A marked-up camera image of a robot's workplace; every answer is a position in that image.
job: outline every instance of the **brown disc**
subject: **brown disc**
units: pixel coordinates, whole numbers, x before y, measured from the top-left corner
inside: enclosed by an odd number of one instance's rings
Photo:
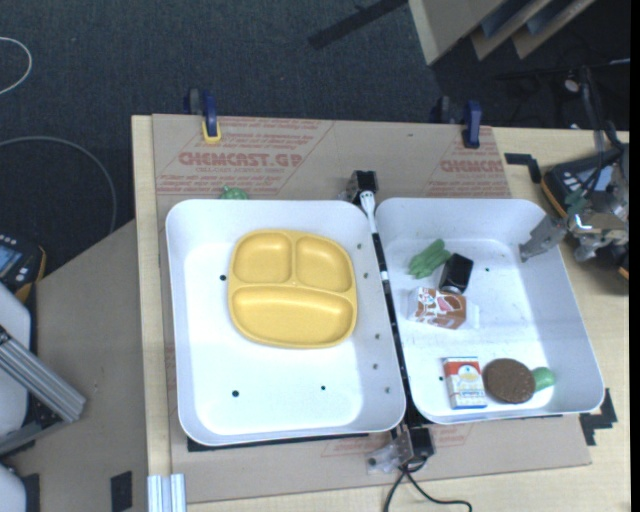
[[[536,389],[531,370],[515,359],[494,359],[484,367],[482,377],[488,393],[511,404],[526,402]]]

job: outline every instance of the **cable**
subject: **cable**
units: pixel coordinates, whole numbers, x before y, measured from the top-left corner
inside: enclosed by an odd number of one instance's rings
[[[414,478],[411,476],[411,473],[415,473],[417,471],[420,471],[424,465],[427,463],[427,459],[426,457],[423,457],[421,459],[419,459],[416,462],[408,462],[406,464],[404,464],[403,466],[400,466],[398,469],[400,470],[400,476],[398,476],[398,478],[396,479],[396,481],[393,483],[393,486],[391,487],[391,489],[389,489],[389,493],[387,494],[387,498],[384,500],[384,507],[383,507],[383,512],[389,512],[389,506],[391,505],[391,499],[393,498],[394,493],[396,492],[396,489],[398,488],[398,486],[400,485],[400,483],[402,482],[402,479],[404,477],[407,477],[409,479],[409,482],[411,482],[413,484],[413,486],[418,490],[418,492],[420,494],[422,494],[422,496],[424,496],[427,500],[431,501],[432,503],[435,503],[436,505],[464,505],[465,507],[467,507],[468,512],[473,512],[473,507],[471,506],[471,503],[464,501],[464,500],[439,500],[434,498],[433,496],[430,496],[429,494],[427,494],[425,492],[425,490],[420,487],[420,485],[418,484],[418,482],[416,482],[414,480]]]
[[[59,139],[58,137],[49,137],[46,135],[32,135],[27,137],[17,137],[15,139],[1,141],[0,148],[5,146],[10,146],[12,144],[20,144],[24,142],[52,142],[55,144],[62,144],[64,146],[68,146],[77,151],[80,151],[80,153],[90,158],[98,166],[98,168],[104,175],[105,179],[107,180],[107,184],[109,185],[109,189],[111,191],[111,202],[112,202],[113,212],[111,215],[111,226],[109,228],[109,234],[113,233],[113,231],[116,228],[116,218],[118,214],[118,198],[116,195],[116,187],[113,184],[113,180],[111,179],[111,176],[109,175],[109,172],[107,171],[107,169],[105,169],[104,165],[100,163],[100,160],[98,160],[92,153],[84,149],[82,146],[78,146],[77,144],[70,142],[68,140]]]
[[[27,70],[24,72],[24,74],[22,75],[22,77],[13,85],[10,85],[9,87],[0,90],[0,95],[12,91],[13,89],[15,89],[16,87],[18,87],[22,82],[24,82],[27,77],[29,76],[29,74],[31,73],[31,67],[33,66],[33,57],[31,56],[31,52],[29,51],[29,48],[27,48],[24,44],[22,44],[20,41],[16,40],[16,39],[11,39],[10,37],[2,37],[0,36],[0,41],[6,41],[8,43],[13,43],[13,44],[17,44],[20,48],[22,48],[22,50],[24,50],[24,52],[27,54],[27,58],[29,59],[29,63],[27,65]]]

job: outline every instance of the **green object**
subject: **green object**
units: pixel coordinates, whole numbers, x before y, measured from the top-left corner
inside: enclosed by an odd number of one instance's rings
[[[433,271],[446,262],[451,253],[444,248],[444,241],[438,238],[429,247],[416,254],[409,262],[409,274],[416,279],[429,277]]]
[[[536,381],[536,392],[553,386],[556,383],[556,376],[551,370],[549,370],[549,368],[536,368],[532,371],[532,373],[533,378]]]
[[[220,194],[220,199],[249,199],[249,196],[241,188],[231,188],[225,185],[222,187],[222,194]]]

